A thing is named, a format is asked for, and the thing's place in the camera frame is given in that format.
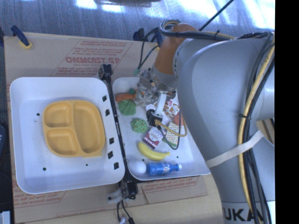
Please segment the cardboard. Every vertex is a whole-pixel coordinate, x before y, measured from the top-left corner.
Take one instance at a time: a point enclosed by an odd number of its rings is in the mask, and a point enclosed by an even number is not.
[[[24,33],[32,43],[25,49],[17,37],[4,37],[7,75],[10,148],[13,172],[15,223],[69,217],[116,209],[107,201],[107,194],[115,192],[118,184],[97,186],[31,195],[23,192],[16,181],[14,146],[10,114],[10,84],[19,77],[94,77],[102,63],[112,64],[112,82],[119,77],[131,77],[140,59],[141,43],[101,38],[73,37]],[[155,44],[147,42],[147,54]],[[154,63],[157,51],[149,56],[143,69]],[[128,206],[160,203],[190,197],[206,196],[202,176],[142,182],[135,200]]]

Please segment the yellow divided plate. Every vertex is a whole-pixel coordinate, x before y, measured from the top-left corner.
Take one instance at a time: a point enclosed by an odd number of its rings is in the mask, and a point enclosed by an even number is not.
[[[43,131],[48,148],[58,156],[102,156],[104,125],[98,108],[91,102],[63,100],[47,105]]]

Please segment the white tray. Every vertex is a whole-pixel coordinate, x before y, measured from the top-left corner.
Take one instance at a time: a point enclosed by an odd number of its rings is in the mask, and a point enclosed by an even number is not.
[[[139,78],[118,78],[113,83],[114,95],[117,93],[128,92],[130,88],[137,88],[137,82]],[[138,142],[142,141],[146,133],[136,133],[132,130],[131,121],[133,119],[143,119],[146,120],[146,110],[144,107],[137,106],[136,113],[132,116],[124,116],[118,109],[117,102],[117,112],[121,128],[121,135],[124,143],[125,153],[127,161],[138,160],[144,161],[146,164],[153,162],[145,156],[143,156],[138,150]],[[161,141],[159,145],[155,148],[155,151],[159,152],[170,152],[171,154],[163,159],[163,161],[171,162],[173,164],[182,164],[182,169],[180,171],[173,171],[169,175],[163,176],[150,176],[145,173],[143,175],[135,175],[131,171],[133,177],[141,181],[159,180],[167,178],[179,178],[197,175],[206,175],[210,173],[210,170],[206,166],[206,163],[198,150],[189,130],[187,130],[188,135],[186,137],[180,138],[179,148],[177,150],[171,149],[167,143]]]
[[[86,188],[117,183],[123,178],[125,168],[109,94],[101,80],[22,77],[12,82],[10,99],[16,179],[23,191],[39,194]],[[54,101],[66,99],[82,99],[98,107],[106,135],[102,156],[60,157],[48,149],[43,110]]]

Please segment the yellow cable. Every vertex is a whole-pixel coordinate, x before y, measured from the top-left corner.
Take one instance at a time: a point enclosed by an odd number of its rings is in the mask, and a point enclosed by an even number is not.
[[[238,141],[237,141],[238,145],[241,145],[243,143],[243,131],[245,128],[246,117],[249,113],[249,108],[250,108],[250,105],[254,98],[254,95],[258,89],[258,85],[259,85],[260,81],[262,80],[264,72],[265,72],[265,70],[270,62],[270,59],[274,53],[274,49],[275,49],[275,45],[270,49],[269,53],[267,54],[265,61],[262,64],[262,67],[257,75],[257,78],[256,78],[255,82],[253,83],[253,86],[250,90],[250,93],[249,93],[249,96],[248,96],[248,99],[246,101],[245,108],[243,111],[243,117],[241,118],[241,122],[240,122],[240,126],[239,126]],[[246,196],[247,203],[252,211],[252,205],[251,205],[251,201],[249,198],[249,191],[248,191],[248,187],[247,187],[247,183],[246,183],[243,154],[239,155],[239,168],[240,168],[241,181],[242,181],[242,185],[243,185],[244,194]]]
[[[177,132],[173,131],[172,129],[170,129],[169,127],[165,126],[158,119],[155,119],[155,125],[162,126],[163,128],[167,129],[169,132],[171,132],[171,133],[173,133],[173,134],[175,134],[175,135],[177,135],[179,137],[185,137],[187,135],[187,129],[186,129],[186,125],[185,125],[184,121],[183,121],[183,124],[184,124],[184,128],[185,128],[185,133],[181,134],[181,133],[177,133]]]

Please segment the water bottle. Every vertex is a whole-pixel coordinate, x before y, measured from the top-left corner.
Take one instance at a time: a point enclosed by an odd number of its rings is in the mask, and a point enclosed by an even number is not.
[[[165,175],[171,173],[173,170],[179,171],[182,169],[181,164],[171,164],[168,162],[149,163],[146,167],[146,172],[149,175]]]

